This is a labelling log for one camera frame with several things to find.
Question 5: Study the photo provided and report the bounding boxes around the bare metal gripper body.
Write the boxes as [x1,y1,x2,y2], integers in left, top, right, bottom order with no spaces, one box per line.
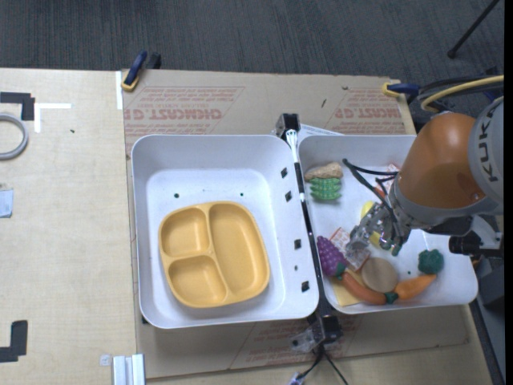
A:
[357,202,409,239]

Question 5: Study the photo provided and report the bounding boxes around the purple grapes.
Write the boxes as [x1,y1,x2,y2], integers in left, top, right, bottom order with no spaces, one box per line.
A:
[316,235,349,279]

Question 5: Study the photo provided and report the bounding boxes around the round tan biscuit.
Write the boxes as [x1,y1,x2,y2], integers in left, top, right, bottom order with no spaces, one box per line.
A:
[360,257,400,294]

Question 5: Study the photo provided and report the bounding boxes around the green broccoli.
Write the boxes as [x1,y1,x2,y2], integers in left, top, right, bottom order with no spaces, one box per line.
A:
[417,249,445,276]

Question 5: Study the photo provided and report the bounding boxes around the red orange toy pepper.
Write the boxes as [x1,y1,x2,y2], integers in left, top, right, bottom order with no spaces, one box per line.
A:
[341,271,400,306]

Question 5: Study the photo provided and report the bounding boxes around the orange carrot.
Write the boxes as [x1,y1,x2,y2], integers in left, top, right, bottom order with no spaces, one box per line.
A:
[394,273,438,302]

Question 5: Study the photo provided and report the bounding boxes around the thin black and white rod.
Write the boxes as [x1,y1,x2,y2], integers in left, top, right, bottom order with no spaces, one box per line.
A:
[286,129,324,317]

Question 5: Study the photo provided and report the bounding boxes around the flat yellow slice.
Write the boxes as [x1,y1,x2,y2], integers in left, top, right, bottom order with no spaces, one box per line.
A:
[332,278,365,308]

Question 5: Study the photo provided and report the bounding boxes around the green pea pods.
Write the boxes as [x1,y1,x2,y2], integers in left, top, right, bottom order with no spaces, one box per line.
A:
[309,176,343,201]

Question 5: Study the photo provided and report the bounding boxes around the white plastic tray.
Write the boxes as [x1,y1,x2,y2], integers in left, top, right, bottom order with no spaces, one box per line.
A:
[131,134,321,330]
[297,134,479,316]

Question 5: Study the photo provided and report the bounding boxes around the tan toy bread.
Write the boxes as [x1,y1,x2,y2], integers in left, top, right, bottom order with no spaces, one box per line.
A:
[303,161,345,183]

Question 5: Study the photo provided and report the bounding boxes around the yellow divided plate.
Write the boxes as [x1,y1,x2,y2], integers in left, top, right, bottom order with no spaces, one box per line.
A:
[157,201,272,310]

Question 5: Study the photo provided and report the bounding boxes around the brown cardboard board red print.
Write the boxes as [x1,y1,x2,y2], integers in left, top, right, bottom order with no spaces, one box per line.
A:
[121,68,471,380]

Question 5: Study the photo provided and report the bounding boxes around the black cylinder on white bracket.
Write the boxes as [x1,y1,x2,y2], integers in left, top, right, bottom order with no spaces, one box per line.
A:
[448,214,503,257]

